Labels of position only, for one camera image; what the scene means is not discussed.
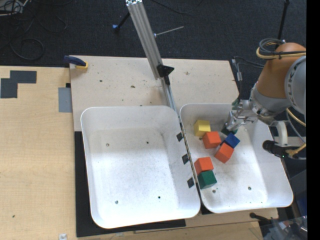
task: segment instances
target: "orange block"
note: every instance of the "orange block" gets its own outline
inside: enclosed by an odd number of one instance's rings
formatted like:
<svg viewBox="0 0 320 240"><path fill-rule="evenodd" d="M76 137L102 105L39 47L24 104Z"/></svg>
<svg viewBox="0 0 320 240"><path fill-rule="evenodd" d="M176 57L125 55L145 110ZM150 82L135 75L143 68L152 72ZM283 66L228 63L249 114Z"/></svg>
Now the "orange block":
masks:
<svg viewBox="0 0 320 240"><path fill-rule="evenodd" d="M214 157L219 159L222 163L226 163L232 156L234 152L234 148L229 146L227 143L222 143Z"/></svg>
<svg viewBox="0 0 320 240"><path fill-rule="evenodd" d="M209 131L204 134L202 141L206 149L213 149L220 145L221 138L219 136L219 132Z"/></svg>
<svg viewBox="0 0 320 240"><path fill-rule="evenodd" d="M198 158L193 165L196 171L196 175L214 169L214 165L212 164L211 158L209 156Z"/></svg>

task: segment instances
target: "black bracket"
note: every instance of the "black bracket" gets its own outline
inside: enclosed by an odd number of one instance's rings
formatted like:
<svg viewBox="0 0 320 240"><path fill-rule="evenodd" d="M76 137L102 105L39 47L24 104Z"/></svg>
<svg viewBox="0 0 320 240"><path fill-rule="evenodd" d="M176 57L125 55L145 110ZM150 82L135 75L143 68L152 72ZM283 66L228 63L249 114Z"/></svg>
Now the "black bracket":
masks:
<svg viewBox="0 0 320 240"><path fill-rule="evenodd" d="M164 78L164 81L167 85L170 85L170 80L169 80L169 74L174 71L174 67L171 66L165 66L165 65L161 65L159 64L156 69L158 70L159 76L161 78Z"/></svg>

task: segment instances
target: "wooden table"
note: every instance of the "wooden table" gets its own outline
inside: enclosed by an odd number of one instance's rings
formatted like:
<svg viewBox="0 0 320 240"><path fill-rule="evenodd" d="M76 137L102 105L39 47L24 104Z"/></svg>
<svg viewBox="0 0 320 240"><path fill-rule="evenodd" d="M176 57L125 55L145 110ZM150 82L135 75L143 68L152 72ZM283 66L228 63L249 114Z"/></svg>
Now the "wooden table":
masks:
<svg viewBox="0 0 320 240"><path fill-rule="evenodd" d="M143 80L152 81L151 69L149 70L147 59L144 58L78 57L88 60L92 71L94 71L94 65L102 67L110 65L110 61L124 64L130 61L136 66L147 67L145 71L143 70L143 74L146 74L145 78L140 81L130 79L130 76L126 75L122 83L116 83L119 79L116 80L103 73L99 74L97 79L91 78L92 85L108 83L101 90L97 88L95 94L103 90L114 93L112 102L106 98L102 105L107 103L109 106L111 104L118 106L118 103L123 102L118 94L121 88L114 88L113 91L109 89L117 84L130 84L129 89L135 86L130 91L133 89L136 91L145 84ZM238 95L228 61L164 59L163 63L167 66L175 66L170 79L177 108L182 104L193 102L230 103ZM82 81L81 77L77 78L79 72L73 71L72 66L70 68L0 66L0 78L10 78L10 71L36 71L36 83L18 83L17 98L0 98L1 239L58 240L59 236L63 236L62 234L66 234L68 240L107 240L116 239L118 236L121 237L120 239L128 240L257 239L252 229L257 231L259 223L250 218L249 214L252 210L206 215L200 213L186 219L186 227L183 228L77 237L74 132L79 130L79 115L83 106L87 105L85 102L81 105L81 96L85 97L86 94L80 91L85 88L79 85ZM210 82L211 85L207 87L207 91L214 88L215 92L211 92L212 95L202 96L199 100L197 96L201 90L198 89L194 92L195 95L187 94L189 100L186 100L183 89L190 87L193 80L199 80L197 72L201 75L206 71L215 75L207 78L201 86ZM58 90L66 87L66 83L70 82L73 113L59 112ZM159 89L158 85L153 84L150 84L149 88L150 90ZM128 100L129 102L123 106L130 103L137 104L133 99ZM149 103L149 105L152 102L151 104L155 105L160 104L164 99L156 94L152 100L149 96L147 99L138 97L135 101ZM253 212L266 218L278 217L276 208L259 209Z"/></svg>

